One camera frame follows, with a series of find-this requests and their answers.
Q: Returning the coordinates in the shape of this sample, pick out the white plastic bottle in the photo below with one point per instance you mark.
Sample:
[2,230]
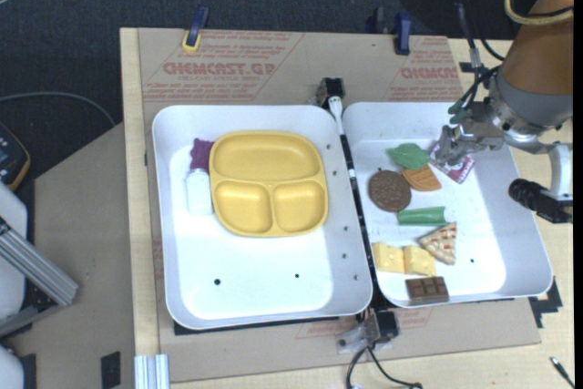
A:
[199,193]

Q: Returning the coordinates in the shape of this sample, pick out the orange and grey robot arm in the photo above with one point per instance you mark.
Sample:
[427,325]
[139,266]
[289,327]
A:
[539,54]

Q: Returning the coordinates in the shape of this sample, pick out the brown chocolate bar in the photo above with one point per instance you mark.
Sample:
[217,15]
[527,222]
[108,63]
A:
[426,289]

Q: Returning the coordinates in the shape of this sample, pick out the yellow divided plate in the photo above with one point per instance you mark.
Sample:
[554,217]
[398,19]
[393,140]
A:
[268,182]

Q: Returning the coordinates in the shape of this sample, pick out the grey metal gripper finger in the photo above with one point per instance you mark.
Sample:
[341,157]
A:
[444,141]
[461,150]

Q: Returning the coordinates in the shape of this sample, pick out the black cylinder on white bracket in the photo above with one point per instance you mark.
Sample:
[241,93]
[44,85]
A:
[533,196]

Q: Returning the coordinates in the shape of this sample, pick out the thin black and white rod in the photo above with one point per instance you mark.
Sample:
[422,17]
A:
[350,168]

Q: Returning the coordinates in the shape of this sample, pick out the white and maroon packet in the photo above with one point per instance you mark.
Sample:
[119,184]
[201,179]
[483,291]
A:
[461,170]

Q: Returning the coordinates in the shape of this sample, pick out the green celery stick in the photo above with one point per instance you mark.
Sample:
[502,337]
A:
[421,216]

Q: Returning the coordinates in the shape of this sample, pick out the pizza slice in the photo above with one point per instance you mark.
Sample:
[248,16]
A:
[441,243]

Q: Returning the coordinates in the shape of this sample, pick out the yellow cheese piece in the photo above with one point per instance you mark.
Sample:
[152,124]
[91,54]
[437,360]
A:
[387,258]
[419,262]

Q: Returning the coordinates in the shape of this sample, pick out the purple grapes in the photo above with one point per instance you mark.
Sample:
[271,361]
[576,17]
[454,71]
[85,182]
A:
[200,152]

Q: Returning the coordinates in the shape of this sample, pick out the brown cardboard board red print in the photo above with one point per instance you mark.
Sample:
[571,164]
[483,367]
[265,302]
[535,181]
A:
[282,68]

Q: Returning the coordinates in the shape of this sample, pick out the black pen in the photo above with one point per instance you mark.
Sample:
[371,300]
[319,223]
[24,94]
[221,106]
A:
[561,371]

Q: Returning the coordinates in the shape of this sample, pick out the green lettuce leaf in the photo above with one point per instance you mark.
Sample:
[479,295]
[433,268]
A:
[407,154]

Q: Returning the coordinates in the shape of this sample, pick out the brown round biscuit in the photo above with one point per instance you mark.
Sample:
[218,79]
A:
[389,191]

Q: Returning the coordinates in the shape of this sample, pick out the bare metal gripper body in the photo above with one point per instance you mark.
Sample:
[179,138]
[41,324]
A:
[487,132]

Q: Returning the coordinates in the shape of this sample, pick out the white plastic tray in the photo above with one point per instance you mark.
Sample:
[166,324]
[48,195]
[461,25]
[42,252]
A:
[255,282]
[492,218]

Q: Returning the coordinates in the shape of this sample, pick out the orange carrot piece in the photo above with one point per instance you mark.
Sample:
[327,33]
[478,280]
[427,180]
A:
[423,180]

